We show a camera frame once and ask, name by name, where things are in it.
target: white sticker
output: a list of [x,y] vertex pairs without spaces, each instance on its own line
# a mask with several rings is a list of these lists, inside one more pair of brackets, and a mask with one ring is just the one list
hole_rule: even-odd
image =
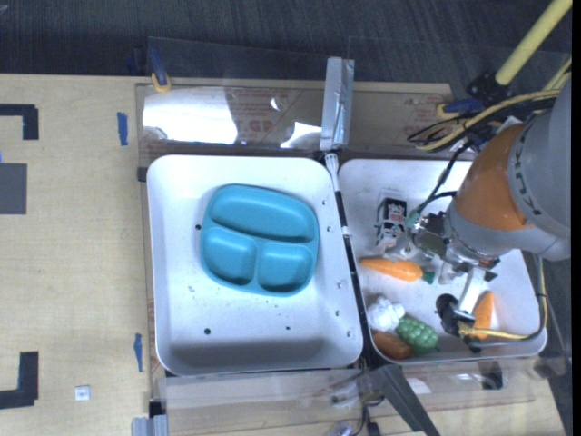
[[418,378],[406,378],[409,386],[416,394],[431,394],[432,391],[428,385]]
[[75,386],[74,387],[74,399],[76,401],[88,401],[91,399],[91,386]]

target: green toy vegetable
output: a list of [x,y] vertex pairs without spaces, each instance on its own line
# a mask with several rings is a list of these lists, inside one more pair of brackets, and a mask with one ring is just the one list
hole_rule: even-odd
[[396,333],[413,348],[416,354],[430,352],[438,342],[438,335],[434,328],[408,316],[399,320]]

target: blue tape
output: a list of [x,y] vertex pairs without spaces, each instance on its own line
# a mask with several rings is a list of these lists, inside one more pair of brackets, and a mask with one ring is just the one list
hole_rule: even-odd
[[117,132],[121,146],[129,145],[127,142],[127,115],[125,113],[117,113]]
[[142,335],[138,332],[135,333],[135,341],[133,342],[133,350],[135,351],[135,358],[137,359],[137,369],[139,373],[143,371],[143,347],[142,347]]

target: light wood surface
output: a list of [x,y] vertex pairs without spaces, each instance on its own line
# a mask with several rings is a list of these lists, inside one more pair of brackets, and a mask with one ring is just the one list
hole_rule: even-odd
[[[130,77],[0,75],[0,103],[35,104],[40,140],[0,117],[5,163],[28,164],[27,215],[0,215],[0,391],[39,351],[39,399],[0,411],[2,435],[131,434],[151,393],[135,86]],[[127,114],[121,146],[116,114]],[[143,337],[143,372],[133,351]],[[89,401],[74,388],[91,386]],[[546,381],[530,402],[433,411],[442,434],[564,434]],[[400,417],[383,433],[409,431]],[[326,434],[321,423],[242,435]]]

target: blue plate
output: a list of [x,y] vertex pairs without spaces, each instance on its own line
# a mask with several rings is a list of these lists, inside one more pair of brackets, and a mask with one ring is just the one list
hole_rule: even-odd
[[285,193],[229,184],[206,208],[200,241],[203,270],[241,291],[288,296],[312,278],[319,225],[311,208]]

